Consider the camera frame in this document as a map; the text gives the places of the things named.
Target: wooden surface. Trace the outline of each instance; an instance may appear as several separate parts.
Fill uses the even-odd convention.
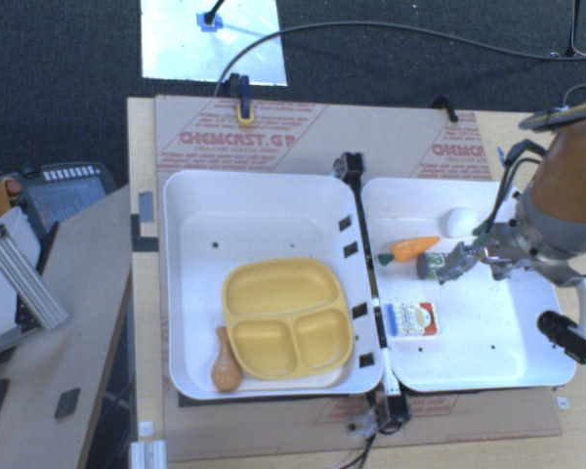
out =
[[[128,208],[123,188],[59,227],[43,278],[69,319],[23,340],[0,365],[10,380],[0,469],[85,467],[128,304]],[[76,410],[56,419],[59,397],[75,388]]]
[[[493,179],[501,176],[501,165],[497,148],[507,151],[510,146],[525,137],[548,146],[548,134],[527,134],[517,128],[522,113],[476,113],[486,155]],[[131,183],[133,188],[133,213],[137,212],[137,190],[155,192],[155,141],[154,101],[132,99],[129,101],[129,138],[131,155]],[[522,189],[530,177],[526,166],[516,179],[516,186]],[[154,224],[143,225],[142,234],[156,235]],[[133,274],[135,279],[135,320],[137,338],[137,397],[138,420],[154,422],[154,435],[142,438],[150,441],[164,438],[162,411],[162,381],[160,315],[158,295],[158,263],[155,255],[135,254]],[[586,258],[573,263],[574,267],[586,273]],[[145,282],[156,277],[156,283]],[[558,290],[561,307],[565,314],[577,319],[577,304],[574,291]],[[570,406],[560,410],[563,428],[561,436],[529,438],[503,441],[481,441],[449,445],[375,448],[370,452],[366,467],[369,468],[586,468],[586,366],[578,367],[573,380],[555,393],[564,397]],[[337,468],[356,456],[351,452],[315,452],[283,454],[278,456],[241,457],[233,459],[200,460],[170,463],[171,469],[211,468],[277,468],[299,467]]]

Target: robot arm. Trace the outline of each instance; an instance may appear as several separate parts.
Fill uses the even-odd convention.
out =
[[[537,324],[569,356],[586,363],[586,277],[568,264],[569,259],[586,254],[586,103],[537,113],[520,126],[552,130],[555,139],[546,151],[530,140],[509,151],[490,216],[474,231],[476,239],[471,245],[458,243],[448,254],[445,266],[437,270],[437,279],[440,283],[457,279],[483,262],[495,279],[523,268],[536,271],[556,286],[574,287],[580,303],[579,323],[548,312]],[[517,196],[515,218],[497,223],[497,209],[510,190],[516,169],[529,160],[521,159],[526,151],[537,153],[542,161]]]

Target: wooden pestle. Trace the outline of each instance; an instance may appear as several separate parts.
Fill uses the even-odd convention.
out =
[[[211,379],[215,387],[222,393],[234,391],[241,383],[241,370],[236,362],[228,332],[224,326],[217,327],[217,337],[219,338],[220,349],[219,356],[213,364]]]

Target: yellow plate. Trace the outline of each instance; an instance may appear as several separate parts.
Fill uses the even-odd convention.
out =
[[[249,374],[281,380],[326,372],[354,346],[339,280],[315,259],[274,259],[232,271],[222,292],[234,356]]]

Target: black carpet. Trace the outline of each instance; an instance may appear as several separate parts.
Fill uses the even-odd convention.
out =
[[[571,0],[276,1],[282,28],[391,21],[539,56],[565,50],[571,10]],[[212,94],[212,83],[142,78],[140,16],[140,0],[0,0],[0,172],[25,160],[94,160],[125,184],[126,99]],[[586,0],[576,45],[586,52]],[[533,111],[586,83],[586,63],[408,31],[315,30],[283,47],[289,86],[255,88],[256,97],[426,107],[445,93],[458,108]]]

